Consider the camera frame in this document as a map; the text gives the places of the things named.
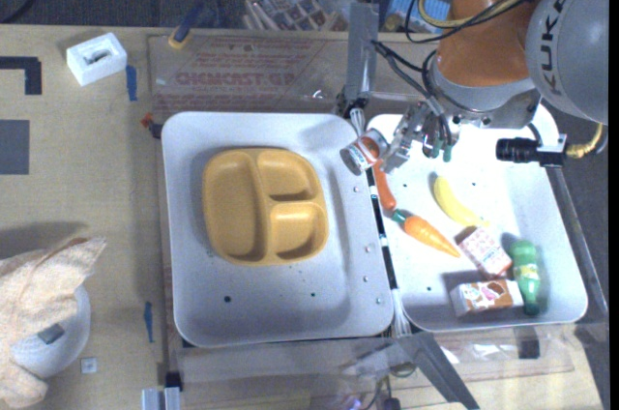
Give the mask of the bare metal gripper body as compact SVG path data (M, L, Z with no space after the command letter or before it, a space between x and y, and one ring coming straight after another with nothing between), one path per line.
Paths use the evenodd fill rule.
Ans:
M412 142L420 142L431 150L439 138L439 117L427 102L410 104L402 115L390 149L393 153L408 153Z

